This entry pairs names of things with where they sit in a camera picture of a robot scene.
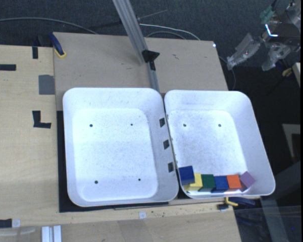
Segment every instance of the colored block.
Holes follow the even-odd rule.
[[[192,166],[180,167],[178,169],[182,186],[195,183],[194,171]]]
[[[229,189],[227,176],[215,176],[214,182],[216,184],[216,188],[214,188],[211,193],[223,193]]]
[[[240,177],[241,182],[241,191],[246,191],[249,189],[254,183],[255,179],[252,177],[252,175],[249,174],[248,171],[246,171],[244,174],[242,174]]]
[[[241,189],[241,182],[239,179],[239,175],[227,175],[229,190],[228,191],[236,191]]]
[[[216,183],[214,182],[214,176],[210,174],[202,174],[202,187],[199,192],[211,192],[214,188],[216,188]]]
[[[189,185],[185,185],[184,189],[187,191],[198,191],[202,188],[202,178],[200,173],[194,173],[195,182]]]

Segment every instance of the black hole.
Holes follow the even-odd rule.
[[[168,163],[168,172],[170,173],[170,172],[172,172],[173,170],[174,170],[174,164],[173,164],[173,162]]]
[[[165,125],[165,118],[160,119],[160,126],[163,127]]]
[[[164,150],[166,150],[168,147],[170,147],[169,140],[166,140],[165,142],[163,142],[163,145],[164,145]]]

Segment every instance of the yellow block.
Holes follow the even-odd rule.
[[[184,186],[184,189],[186,191],[198,191],[201,187],[203,187],[201,174],[194,173],[194,178],[195,178],[195,183]]]

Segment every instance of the white bin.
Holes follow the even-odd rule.
[[[161,95],[73,88],[63,97],[67,190],[82,207],[166,202],[178,193]]]
[[[237,91],[172,90],[165,95],[165,111],[177,166],[193,166],[195,173],[243,174],[256,182],[246,191],[184,192],[191,198],[264,196],[275,180],[249,98]]]

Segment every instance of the green block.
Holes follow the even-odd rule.
[[[216,188],[216,183],[214,182],[214,176],[210,174],[202,174],[202,188],[199,192],[211,192],[212,189]]]

